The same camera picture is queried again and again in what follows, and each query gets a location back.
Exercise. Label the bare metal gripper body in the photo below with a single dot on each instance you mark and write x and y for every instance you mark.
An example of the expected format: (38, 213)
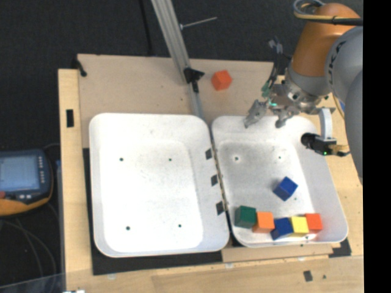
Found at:
(292, 99)

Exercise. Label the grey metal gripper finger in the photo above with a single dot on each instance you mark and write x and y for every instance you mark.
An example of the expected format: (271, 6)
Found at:
(255, 113)
(282, 117)

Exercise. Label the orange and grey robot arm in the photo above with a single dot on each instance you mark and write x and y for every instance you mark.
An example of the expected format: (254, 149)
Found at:
(317, 47)

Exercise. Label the orange cube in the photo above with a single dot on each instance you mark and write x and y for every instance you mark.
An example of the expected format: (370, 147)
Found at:
(264, 221)
(221, 80)
(314, 221)

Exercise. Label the white plastic tray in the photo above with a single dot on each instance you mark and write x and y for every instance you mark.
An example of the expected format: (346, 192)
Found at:
(152, 185)
(262, 169)

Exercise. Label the blue cube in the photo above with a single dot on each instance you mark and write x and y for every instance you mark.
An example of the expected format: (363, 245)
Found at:
(285, 188)
(282, 227)

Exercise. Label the thin black and white rod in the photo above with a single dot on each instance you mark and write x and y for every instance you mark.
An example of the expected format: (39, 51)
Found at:
(220, 175)

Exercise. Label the green cube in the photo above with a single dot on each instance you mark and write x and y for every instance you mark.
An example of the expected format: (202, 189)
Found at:
(245, 216)

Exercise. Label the yellow cube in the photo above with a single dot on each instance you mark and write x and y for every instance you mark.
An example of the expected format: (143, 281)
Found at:
(300, 224)

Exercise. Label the brown cardboard board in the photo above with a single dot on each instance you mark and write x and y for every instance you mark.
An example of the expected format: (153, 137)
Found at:
(137, 84)

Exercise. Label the black cylinder on white bracket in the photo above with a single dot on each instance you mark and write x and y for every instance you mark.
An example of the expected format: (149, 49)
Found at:
(320, 139)

